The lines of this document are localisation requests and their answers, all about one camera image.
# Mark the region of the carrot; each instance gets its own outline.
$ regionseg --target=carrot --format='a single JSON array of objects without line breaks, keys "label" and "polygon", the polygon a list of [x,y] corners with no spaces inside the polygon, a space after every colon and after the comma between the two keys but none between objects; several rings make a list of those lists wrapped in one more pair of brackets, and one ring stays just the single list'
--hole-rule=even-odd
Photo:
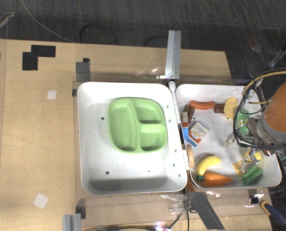
[{"label": "carrot", "polygon": [[203,183],[206,185],[210,185],[210,186],[218,186],[218,185],[227,184],[232,181],[233,179],[231,177],[217,174],[217,173],[207,172],[204,174]]},{"label": "carrot", "polygon": [[201,103],[201,102],[197,102],[197,101],[190,101],[189,105],[194,108],[194,109],[198,109],[198,110],[209,110],[215,107],[215,102],[210,101],[207,103]]}]

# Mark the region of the toy sink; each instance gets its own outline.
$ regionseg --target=toy sink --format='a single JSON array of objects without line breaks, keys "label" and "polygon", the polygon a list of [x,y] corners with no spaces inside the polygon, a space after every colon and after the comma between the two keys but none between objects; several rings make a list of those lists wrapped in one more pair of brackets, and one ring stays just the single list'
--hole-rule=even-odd
[{"label": "toy sink", "polygon": [[[243,87],[180,85],[176,98],[180,112],[191,100],[224,103],[242,98]],[[253,100],[258,98],[252,93]],[[86,82],[78,92],[81,182],[90,194],[177,192],[187,183],[186,163],[170,90],[161,84]],[[245,106],[248,112],[259,105]],[[263,156],[263,176],[256,185],[245,186],[233,164],[246,153],[237,145],[224,148],[233,122],[213,109],[195,111],[194,118],[210,132],[193,148],[195,164],[214,154],[220,165],[211,170],[232,177],[218,188],[272,187],[281,181],[275,155]],[[193,182],[205,188],[195,180]]]}]

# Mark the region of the white paper piece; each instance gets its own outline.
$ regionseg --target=white paper piece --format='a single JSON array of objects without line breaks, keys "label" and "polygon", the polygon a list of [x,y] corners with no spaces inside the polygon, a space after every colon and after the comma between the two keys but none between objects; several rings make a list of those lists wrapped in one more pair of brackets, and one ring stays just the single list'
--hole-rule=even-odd
[{"label": "white paper piece", "polygon": [[50,90],[48,92],[48,97],[47,99],[56,99],[56,94],[57,94],[57,91],[56,90]]},{"label": "white paper piece", "polygon": [[48,202],[48,200],[49,199],[45,195],[43,195],[41,193],[38,193],[38,195],[37,195],[37,197],[36,197],[36,199],[35,199],[33,204],[38,206],[41,209],[44,209],[46,204],[47,204],[47,202]]}]

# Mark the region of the green plate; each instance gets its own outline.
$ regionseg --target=green plate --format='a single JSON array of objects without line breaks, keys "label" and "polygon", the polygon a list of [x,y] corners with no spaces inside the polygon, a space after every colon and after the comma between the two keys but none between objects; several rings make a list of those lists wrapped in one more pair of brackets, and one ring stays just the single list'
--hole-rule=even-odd
[{"label": "green plate", "polygon": [[168,142],[163,111],[150,99],[113,100],[108,111],[108,126],[111,143],[123,152],[156,151]]}]

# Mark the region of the wooden surface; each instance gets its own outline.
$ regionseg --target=wooden surface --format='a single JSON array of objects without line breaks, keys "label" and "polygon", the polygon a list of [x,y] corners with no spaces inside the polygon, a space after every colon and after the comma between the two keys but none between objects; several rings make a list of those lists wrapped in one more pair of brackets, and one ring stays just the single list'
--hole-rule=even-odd
[{"label": "wooden surface", "polygon": [[[38,71],[22,71],[22,52],[29,52],[31,44],[55,45],[56,57],[40,57]],[[6,66],[5,74],[0,69],[0,231],[62,230],[62,216],[74,214],[78,194],[86,194],[77,193],[76,187],[79,176],[71,96],[76,62],[90,58],[92,74],[158,75],[164,73],[166,50],[0,40],[0,53],[5,56],[0,66]],[[181,58],[181,75],[230,77],[223,52],[182,51]],[[47,99],[50,90],[57,91],[56,100]],[[38,193],[49,198],[44,209],[33,204]],[[106,208],[112,206],[101,198],[98,201],[101,204],[98,209],[93,206],[95,212],[106,217]],[[121,206],[116,206],[124,211],[121,216],[143,215]],[[221,208],[228,207],[216,203],[217,211]],[[227,230],[271,230],[265,214],[221,220]],[[185,230],[186,225],[181,220],[174,230]],[[198,217],[191,226],[191,230],[205,230]]]}]

